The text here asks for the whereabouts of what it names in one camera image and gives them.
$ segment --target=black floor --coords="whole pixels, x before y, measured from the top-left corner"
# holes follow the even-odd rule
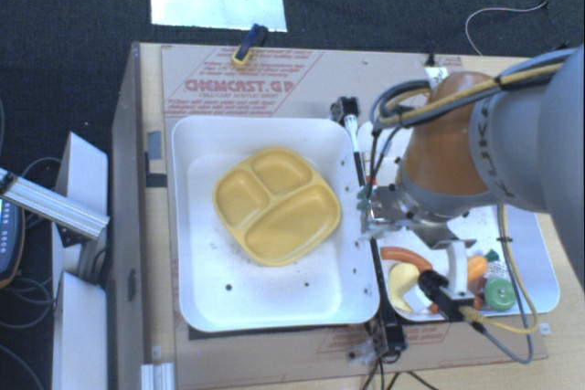
[[[288,33],[267,46],[474,54],[464,34],[473,11],[529,8],[541,0],[284,0]],[[550,0],[523,15],[486,13],[471,24],[485,55],[534,56],[583,42],[583,0]],[[0,0],[0,99],[5,143],[0,167],[16,173],[43,156],[60,157],[69,131],[109,152],[110,128],[131,41],[235,45],[239,31],[153,26],[150,0]],[[54,166],[31,178],[47,179]],[[32,229],[24,276],[50,275],[48,227]],[[26,321],[38,310],[0,291],[0,321]],[[52,322],[31,330],[0,327],[0,344],[29,362],[50,388]],[[0,389],[35,388],[0,352]]]

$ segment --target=yellow divided plate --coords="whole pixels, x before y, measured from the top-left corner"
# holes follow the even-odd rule
[[[225,173],[213,191],[213,205],[241,247],[270,267],[316,248],[341,219],[327,182],[286,148],[255,153]]]

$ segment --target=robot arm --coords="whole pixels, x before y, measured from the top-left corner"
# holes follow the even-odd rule
[[[431,92],[426,109],[471,87],[479,99],[381,126],[415,126],[388,194],[390,223],[409,224],[427,244],[452,239],[446,222],[475,206],[508,204],[550,213],[583,285],[583,46],[546,54],[505,75],[551,63],[554,73],[494,88],[478,73],[456,73]]]

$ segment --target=yellow plate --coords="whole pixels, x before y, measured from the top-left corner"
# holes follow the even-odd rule
[[[327,182],[286,148],[255,153],[225,173],[213,191],[213,205],[241,247],[270,267],[316,248],[341,219]]]

